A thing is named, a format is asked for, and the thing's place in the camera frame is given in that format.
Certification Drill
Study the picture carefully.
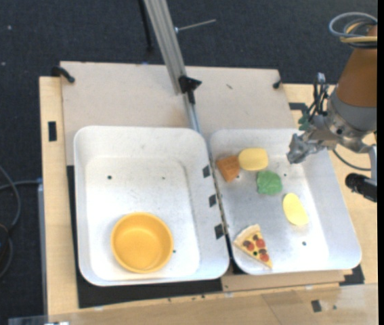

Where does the green toy lettuce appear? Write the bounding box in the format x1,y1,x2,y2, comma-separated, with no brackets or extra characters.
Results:
255,170,283,195

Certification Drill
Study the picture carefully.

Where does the yellow bowl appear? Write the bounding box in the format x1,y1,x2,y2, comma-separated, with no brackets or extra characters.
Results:
110,211,175,274

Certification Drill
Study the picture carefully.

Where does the white plastic tray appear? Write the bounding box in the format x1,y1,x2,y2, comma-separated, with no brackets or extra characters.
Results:
72,125,230,287
208,128,363,276

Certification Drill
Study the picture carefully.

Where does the pale cardboard board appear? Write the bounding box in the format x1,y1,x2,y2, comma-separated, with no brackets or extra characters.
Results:
59,61,355,293

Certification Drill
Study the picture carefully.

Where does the yellow rounded toy block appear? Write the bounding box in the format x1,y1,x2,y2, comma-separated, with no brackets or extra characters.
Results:
238,148,269,172

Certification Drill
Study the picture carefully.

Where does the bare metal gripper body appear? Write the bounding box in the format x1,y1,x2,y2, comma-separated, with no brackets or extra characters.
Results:
300,114,377,154

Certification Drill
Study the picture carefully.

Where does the thin black and white rod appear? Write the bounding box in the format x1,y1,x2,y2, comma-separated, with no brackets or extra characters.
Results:
209,154,230,240

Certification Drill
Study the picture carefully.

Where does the toy pizza slice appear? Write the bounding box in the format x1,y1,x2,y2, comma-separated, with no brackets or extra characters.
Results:
232,223,274,269

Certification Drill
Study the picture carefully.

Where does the black cylinder on white bracket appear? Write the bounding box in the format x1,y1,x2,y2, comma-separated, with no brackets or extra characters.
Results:
345,143,378,203

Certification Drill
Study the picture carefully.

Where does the orange toy bread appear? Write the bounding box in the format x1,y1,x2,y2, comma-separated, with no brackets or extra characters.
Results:
215,154,241,183

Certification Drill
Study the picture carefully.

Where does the yellow oval toy chip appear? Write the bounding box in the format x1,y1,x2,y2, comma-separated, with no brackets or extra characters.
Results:
282,192,310,227

